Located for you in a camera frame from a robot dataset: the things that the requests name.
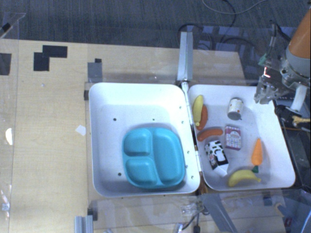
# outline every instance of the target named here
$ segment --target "black tape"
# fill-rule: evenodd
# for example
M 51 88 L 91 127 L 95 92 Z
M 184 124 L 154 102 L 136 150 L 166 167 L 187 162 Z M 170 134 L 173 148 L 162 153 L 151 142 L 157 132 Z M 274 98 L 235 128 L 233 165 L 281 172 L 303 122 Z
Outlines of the black tape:
M 10 53 L 0 53 L 0 75 L 9 75 L 11 70 L 11 59 Z
M 43 56 L 41 52 L 34 53 L 34 71 L 49 71 L 50 59 Z
M 68 47 L 43 45 L 43 56 L 52 58 L 67 58 Z
M 103 82 L 103 65 L 102 63 L 87 64 L 88 82 L 98 83 Z
M 92 215 L 93 216 L 93 221 L 97 221 L 98 220 L 98 213 L 97 213 L 97 210 L 93 210 L 91 208 L 88 208 L 87 209 L 87 215 L 90 216 Z
M 88 92 L 87 90 L 84 90 L 84 101 L 88 101 Z
M 10 29 L 11 25 L 10 23 L 6 23 L 2 26 L 2 29 L 4 32 L 7 32 Z
M 264 206 L 272 206 L 273 205 L 271 196 L 265 195 L 263 197 L 263 205 Z

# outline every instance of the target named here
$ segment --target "silver can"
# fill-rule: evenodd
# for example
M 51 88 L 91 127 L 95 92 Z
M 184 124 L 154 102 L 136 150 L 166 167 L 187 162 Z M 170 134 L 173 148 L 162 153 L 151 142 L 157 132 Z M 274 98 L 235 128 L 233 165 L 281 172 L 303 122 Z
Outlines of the silver can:
M 242 109 L 243 109 L 243 101 L 239 98 L 233 98 L 230 100 L 229 108 L 228 108 L 228 117 L 231 120 L 240 120 Z

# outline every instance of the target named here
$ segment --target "metal bracket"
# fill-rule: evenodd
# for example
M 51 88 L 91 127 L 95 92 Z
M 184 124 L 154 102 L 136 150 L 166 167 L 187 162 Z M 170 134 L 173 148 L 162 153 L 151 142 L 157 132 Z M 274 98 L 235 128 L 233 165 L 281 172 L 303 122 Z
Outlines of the metal bracket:
M 76 216 L 74 219 L 74 233 L 93 233 L 93 216 Z
M 179 63 L 177 81 L 192 79 L 193 67 L 193 35 L 192 32 L 182 32 L 180 35 Z
M 204 194 L 201 196 L 201 200 L 221 232 L 238 233 L 221 202 L 219 194 Z
M 193 116 L 192 116 L 192 110 L 191 110 L 191 103 L 189 101 L 189 96 L 188 96 L 188 91 L 189 91 L 189 86 L 187 82 L 182 82 L 180 84 L 182 91 L 185 94 L 185 100 L 186 100 L 186 105 L 187 105 L 187 110 L 188 110 L 188 115 L 189 115 L 189 123 L 190 125 L 194 125 L 193 122 Z
M 201 165 L 201 159 L 200 159 L 199 151 L 195 152 L 195 157 L 196 157 L 196 162 L 198 164 L 198 170 L 199 170 L 199 172 L 202 172 L 202 165 Z

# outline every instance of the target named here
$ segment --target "blue plate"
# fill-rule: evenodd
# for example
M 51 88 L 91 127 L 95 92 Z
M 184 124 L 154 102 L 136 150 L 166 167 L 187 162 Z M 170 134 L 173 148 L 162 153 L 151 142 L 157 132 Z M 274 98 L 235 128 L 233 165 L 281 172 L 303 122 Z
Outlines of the blue plate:
M 125 175 L 137 187 L 155 189 L 178 185 L 185 176 L 185 160 L 176 134 L 164 128 L 139 128 L 122 143 Z

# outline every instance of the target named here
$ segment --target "yellow banana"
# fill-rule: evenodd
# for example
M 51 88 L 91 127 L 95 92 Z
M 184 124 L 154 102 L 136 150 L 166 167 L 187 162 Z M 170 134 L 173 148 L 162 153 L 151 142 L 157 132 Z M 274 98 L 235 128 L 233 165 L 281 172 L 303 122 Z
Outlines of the yellow banana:
M 261 179 L 257 178 L 251 170 L 238 170 L 230 176 L 228 185 L 233 187 L 242 180 L 256 180 L 258 182 L 261 181 Z
M 199 95 L 194 100 L 192 107 L 193 121 L 195 126 L 200 126 L 202 107 L 203 107 L 203 96 Z

